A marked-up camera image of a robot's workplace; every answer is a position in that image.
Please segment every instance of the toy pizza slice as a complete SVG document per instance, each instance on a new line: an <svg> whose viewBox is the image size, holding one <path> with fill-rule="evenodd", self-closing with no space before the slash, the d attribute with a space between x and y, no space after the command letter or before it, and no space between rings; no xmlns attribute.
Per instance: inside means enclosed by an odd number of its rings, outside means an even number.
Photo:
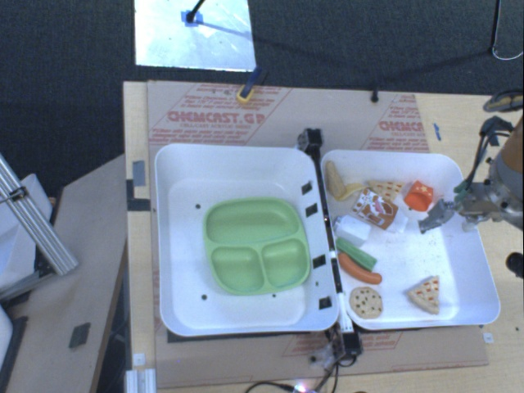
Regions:
<svg viewBox="0 0 524 393"><path fill-rule="evenodd" d="M413 290L408 291L408 297L422 310L431 314L439 314L439 277L428 278Z"/></svg>
<svg viewBox="0 0 524 393"><path fill-rule="evenodd" d="M395 200L404 186L402 182L383 182L380 180L370 180L368 185L373 192L390 201Z"/></svg>

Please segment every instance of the green divided plate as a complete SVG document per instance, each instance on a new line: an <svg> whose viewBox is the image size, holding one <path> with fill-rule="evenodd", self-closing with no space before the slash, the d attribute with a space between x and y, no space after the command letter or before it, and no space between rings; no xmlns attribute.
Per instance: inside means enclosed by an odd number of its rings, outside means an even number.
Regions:
<svg viewBox="0 0 524 393"><path fill-rule="evenodd" d="M278 198L216 204L204 218L204 242L213 276L232 294L287 290L309 275L302 221L289 203Z"/></svg>

